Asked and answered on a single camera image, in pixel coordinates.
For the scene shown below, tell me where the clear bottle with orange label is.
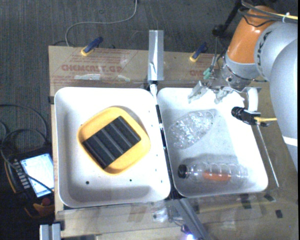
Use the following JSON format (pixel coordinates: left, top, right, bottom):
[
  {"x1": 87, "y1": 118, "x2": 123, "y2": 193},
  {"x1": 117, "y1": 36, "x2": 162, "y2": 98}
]
[{"x1": 177, "y1": 161, "x2": 249, "y2": 184}]

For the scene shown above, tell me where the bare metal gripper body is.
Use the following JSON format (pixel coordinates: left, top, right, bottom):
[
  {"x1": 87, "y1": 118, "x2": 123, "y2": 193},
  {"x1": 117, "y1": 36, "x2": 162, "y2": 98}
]
[{"x1": 206, "y1": 68, "x2": 243, "y2": 93}]

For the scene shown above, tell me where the brown cardboard board red print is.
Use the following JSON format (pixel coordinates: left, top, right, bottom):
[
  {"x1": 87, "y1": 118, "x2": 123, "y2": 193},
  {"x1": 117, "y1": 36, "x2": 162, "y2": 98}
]
[{"x1": 47, "y1": 45, "x2": 299, "y2": 238}]

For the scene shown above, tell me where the white plastic tray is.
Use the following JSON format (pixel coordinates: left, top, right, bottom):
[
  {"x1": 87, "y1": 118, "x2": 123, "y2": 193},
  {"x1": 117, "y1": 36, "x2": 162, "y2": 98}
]
[
  {"x1": 156, "y1": 86, "x2": 269, "y2": 199},
  {"x1": 53, "y1": 86, "x2": 171, "y2": 209}
]

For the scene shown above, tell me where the black ribbed rectangular block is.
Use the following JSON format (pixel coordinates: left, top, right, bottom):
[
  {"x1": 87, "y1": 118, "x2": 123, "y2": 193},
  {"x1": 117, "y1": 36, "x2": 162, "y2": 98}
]
[{"x1": 81, "y1": 115, "x2": 142, "y2": 170}]

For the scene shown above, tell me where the black cylinder on white bracket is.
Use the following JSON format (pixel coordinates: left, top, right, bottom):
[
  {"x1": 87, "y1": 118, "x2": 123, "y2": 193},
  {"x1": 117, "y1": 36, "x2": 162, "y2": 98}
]
[{"x1": 230, "y1": 86, "x2": 262, "y2": 126}]

